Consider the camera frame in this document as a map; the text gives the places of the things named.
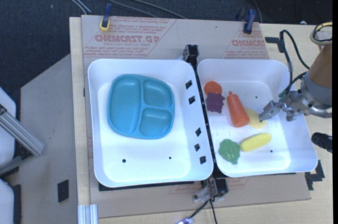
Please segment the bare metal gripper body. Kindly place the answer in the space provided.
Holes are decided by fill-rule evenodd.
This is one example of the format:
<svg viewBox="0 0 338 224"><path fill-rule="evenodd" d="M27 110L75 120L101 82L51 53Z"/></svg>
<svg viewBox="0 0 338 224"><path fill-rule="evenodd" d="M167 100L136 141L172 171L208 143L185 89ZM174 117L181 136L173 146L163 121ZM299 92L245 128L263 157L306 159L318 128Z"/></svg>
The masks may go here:
<svg viewBox="0 0 338 224"><path fill-rule="evenodd" d="M332 112L328 110L332 107L314 98L305 90L282 91L279 94L279 105L281 110L286 112L286 120L291 122L296 116L314 115L320 118L332 118Z"/></svg>

